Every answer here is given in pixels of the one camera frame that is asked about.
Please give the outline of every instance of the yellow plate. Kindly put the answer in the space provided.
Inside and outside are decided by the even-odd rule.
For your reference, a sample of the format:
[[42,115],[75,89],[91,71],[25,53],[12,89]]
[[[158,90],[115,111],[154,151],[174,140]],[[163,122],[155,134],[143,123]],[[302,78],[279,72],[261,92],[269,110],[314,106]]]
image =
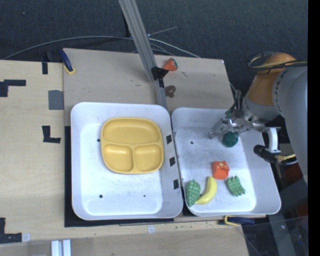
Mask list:
[[100,142],[104,164],[115,173],[152,173],[164,161],[161,131],[149,119],[112,118],[103,124]]

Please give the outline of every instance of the toy food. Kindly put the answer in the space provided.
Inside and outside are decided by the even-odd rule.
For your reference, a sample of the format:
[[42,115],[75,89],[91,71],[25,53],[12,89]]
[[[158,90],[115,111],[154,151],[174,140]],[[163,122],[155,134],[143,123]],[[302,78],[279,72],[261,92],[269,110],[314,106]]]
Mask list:
[[230,193],[236,197],[246,193],[245,189],[240,184],[240,179],[238,176],[227,178],[226,185]]
[[229,166],[226,161],[214,161],[212,163],[212,176],[217,180],[224,180],[228,177]]
[[205,205],[211,201],[212,198],[216,195],[217,192],[217,182],[212,177],[209,176],[206,180],[206,189],[202,196],[200,196],[197,201],[195,201],[195,204],[198,205]]
[[233,147],[238,142],[238,133],[229,131],[225,135],[223,135],[222,144],[228,148]]
[[163,138],[152,120],[111,118],[101,128],[100,141],[103,162],[112,172],[147,174],[159,170],[163,164]]
[[174,58],[170,58],[164,64],[163,69],[169,70],[169,71],[176,71],[178,69],[178,64]]
[[189,207],[193,206],[200,196],[201,187],[194,179],[185,185],[186,203]]

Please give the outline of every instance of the yellow banana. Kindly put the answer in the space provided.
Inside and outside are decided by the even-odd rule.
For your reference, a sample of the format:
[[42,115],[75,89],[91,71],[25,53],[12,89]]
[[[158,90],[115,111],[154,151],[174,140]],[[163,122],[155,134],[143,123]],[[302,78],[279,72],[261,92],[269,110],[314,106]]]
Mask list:
[[200,196],[196,201],[195,204],[198,205],[205,205],[211,201],[212,198],[214,198],[215,194],[217,192],[217,182],[212,177],[209,176],[206,181],[206,189],[202,196]]

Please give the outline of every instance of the white tray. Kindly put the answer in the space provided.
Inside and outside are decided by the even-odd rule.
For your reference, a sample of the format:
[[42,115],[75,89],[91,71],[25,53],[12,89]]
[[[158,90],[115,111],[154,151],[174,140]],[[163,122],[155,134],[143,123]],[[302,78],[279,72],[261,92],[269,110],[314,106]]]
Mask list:
[[194,204],[189,210],[196,216],[264,215],[280,210],[281,200],[268,162],[253,152],[255,145],[264,145],[262,134],[251,130],[243,132],[233,147],[222,144],[222,136],[209,139],[209,130],[226,109],[177,108],[172,113],[172,128],[182,185],[195,179],[206,189],[206,180],[212,175],[213,161],[226,161],[229,177],[238,176],[245,194],[233,196],[225,180],[216,180],[215,197],[205,205]]
[[[104,164],[100,132],[118,117],[146,118],[160,128],[164,160],[146,174],[119,174]],[[172,141],[167,143],[167,136]],[[159,105],[82,102],[71,111],[72,207],[84,220],[173,218],[183,208],[168,111]]]

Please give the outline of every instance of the green ball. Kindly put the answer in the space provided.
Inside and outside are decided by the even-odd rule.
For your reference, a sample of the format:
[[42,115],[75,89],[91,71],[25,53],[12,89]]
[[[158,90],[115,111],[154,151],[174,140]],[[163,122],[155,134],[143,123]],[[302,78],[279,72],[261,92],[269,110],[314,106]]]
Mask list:
[[222,143],[228,148],[233,147],[238,142],[238,133],[229,131],[225,135],[223,135]]

